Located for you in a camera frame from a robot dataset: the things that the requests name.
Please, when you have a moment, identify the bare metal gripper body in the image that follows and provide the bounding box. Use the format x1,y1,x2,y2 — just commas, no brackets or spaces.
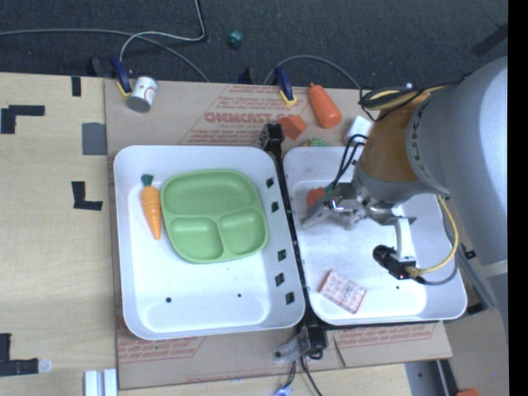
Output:
323,181,404,226

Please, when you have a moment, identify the small orange toy food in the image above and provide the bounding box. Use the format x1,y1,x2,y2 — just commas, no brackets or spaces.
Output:
305,186,328,210

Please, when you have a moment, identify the thin black and white rod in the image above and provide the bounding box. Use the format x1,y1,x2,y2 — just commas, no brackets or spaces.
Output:
268,140,313,365

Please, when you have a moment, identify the white plastic tray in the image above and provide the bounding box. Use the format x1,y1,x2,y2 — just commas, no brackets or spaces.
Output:
113,144,307,341
282,145,469,327

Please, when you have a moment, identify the red and white packet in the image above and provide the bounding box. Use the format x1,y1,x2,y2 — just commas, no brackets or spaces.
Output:
317,268,368,315

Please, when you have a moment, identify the white cube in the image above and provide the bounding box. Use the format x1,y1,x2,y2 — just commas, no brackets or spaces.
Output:
343,115,373,145

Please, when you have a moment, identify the orange cube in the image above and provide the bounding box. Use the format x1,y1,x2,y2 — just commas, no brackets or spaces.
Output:
276,114,309,142

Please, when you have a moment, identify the orange bottle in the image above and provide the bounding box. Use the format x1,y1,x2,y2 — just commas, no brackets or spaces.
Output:
308,82,344,130

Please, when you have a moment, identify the green divided plate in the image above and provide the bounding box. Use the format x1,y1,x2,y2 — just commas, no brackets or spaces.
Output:
159,168,270,265

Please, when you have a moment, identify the brown cardboard board red print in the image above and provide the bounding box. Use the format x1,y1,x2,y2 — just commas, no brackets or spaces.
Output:
102,78,454,390

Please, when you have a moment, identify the orange carrot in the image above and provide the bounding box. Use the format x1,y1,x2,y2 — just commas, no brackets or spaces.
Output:
139,174,163,241

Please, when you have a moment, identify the white can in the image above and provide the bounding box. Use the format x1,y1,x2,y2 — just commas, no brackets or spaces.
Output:
125,75,160,114

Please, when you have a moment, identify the black cylinder on white bracket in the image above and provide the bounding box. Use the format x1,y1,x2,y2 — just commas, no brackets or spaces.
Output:
372,214,418,281

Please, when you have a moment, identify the black block with thin wires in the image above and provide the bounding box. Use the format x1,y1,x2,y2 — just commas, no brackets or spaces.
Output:
305,323,329,359
258,122,286,151

